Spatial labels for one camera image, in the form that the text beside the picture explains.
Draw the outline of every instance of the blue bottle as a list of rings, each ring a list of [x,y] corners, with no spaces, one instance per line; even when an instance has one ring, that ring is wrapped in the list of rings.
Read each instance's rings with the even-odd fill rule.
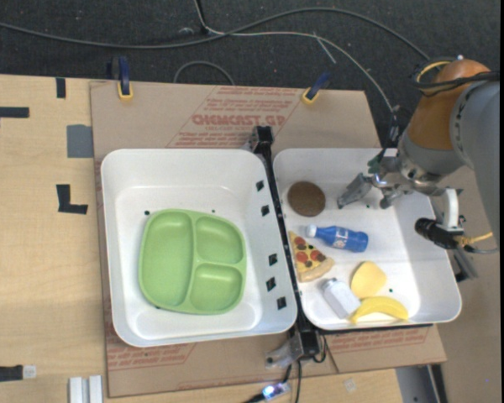
[[[368,235],[363,232],[354,232],[343,227],[320,228],[310,224],[306,227],[309,238],[320,238],[327,245],[338,249],[347,249],[353,252],[364,252],[368,246]]]

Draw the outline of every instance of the bottle label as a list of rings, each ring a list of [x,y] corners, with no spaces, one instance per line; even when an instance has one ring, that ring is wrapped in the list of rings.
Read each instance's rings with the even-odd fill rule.
[[[336,229],[336,239],[334,240],[333,247],[338,249],[345,248],[347,244],[347,239],[349,236],[349,232],[344,228]]]

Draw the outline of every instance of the green divided plate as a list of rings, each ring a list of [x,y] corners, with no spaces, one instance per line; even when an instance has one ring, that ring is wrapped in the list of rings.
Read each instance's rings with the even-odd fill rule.
[[[146,223],[139,283],[155,306],[185,313],[224,313],[240,302],[245,281],[244,238],[227,219],[165,209]]]

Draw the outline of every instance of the pizza slice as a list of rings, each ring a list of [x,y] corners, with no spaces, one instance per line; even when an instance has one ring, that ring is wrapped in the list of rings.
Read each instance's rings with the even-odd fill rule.
[[[304,238],[294,232],[289,232],[293,260],[300,282],[309,282],[320,278],[334,266],[334,260],[327,257],[319,249],[309,244]]]

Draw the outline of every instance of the brown round disc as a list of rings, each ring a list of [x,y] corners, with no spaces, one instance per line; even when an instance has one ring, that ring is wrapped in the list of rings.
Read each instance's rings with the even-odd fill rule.
[[[315,217],[325,208],[325,194],[312,182],[296,182],[288,193],[287,200],[293,210],[304,217]]]

